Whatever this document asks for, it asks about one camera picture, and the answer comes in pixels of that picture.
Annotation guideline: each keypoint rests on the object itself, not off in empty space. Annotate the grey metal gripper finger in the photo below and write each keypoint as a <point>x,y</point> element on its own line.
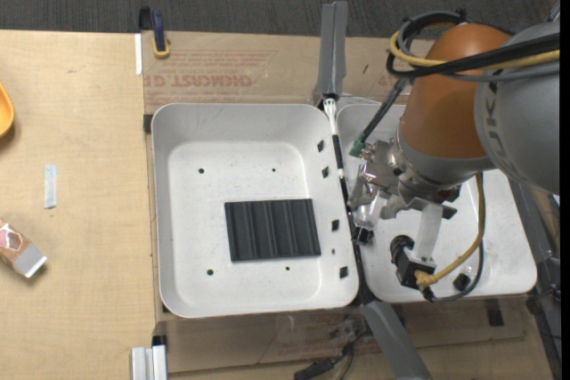
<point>396,207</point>
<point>361,190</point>

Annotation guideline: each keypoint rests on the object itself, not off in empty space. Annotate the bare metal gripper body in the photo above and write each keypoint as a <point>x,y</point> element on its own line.
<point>392,167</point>

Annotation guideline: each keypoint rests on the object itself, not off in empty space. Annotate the clear plastic bottle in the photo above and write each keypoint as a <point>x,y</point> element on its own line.
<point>368,213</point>

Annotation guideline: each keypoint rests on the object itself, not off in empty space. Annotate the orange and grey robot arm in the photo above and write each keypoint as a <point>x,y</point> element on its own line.
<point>450,102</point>

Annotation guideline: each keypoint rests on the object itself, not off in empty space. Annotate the black block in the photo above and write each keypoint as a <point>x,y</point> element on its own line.
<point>363,235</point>

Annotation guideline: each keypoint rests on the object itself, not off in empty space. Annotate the thin black and white rod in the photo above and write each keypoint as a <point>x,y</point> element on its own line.
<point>337,147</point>

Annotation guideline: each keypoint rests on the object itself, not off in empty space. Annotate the black ribbed panel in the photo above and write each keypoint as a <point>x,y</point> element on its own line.
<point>271,230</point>

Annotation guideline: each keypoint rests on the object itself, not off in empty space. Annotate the small black cap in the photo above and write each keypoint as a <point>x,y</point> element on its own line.
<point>461,281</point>

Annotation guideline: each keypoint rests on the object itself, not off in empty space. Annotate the white plastic tray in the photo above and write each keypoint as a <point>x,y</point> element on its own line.
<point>258,133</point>
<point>503,244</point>

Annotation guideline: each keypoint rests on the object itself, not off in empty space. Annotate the brown cardboard board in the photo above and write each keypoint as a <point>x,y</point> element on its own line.
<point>214,75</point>

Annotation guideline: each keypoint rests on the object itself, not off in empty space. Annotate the brown and white carton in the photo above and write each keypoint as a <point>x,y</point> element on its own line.
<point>20,251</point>

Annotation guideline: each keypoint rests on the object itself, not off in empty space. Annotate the orange divided plate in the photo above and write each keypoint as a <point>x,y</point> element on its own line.
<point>4,111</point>

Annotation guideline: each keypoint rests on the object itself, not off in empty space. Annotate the black cylinder on white bracket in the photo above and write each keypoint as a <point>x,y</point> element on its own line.
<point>428,231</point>

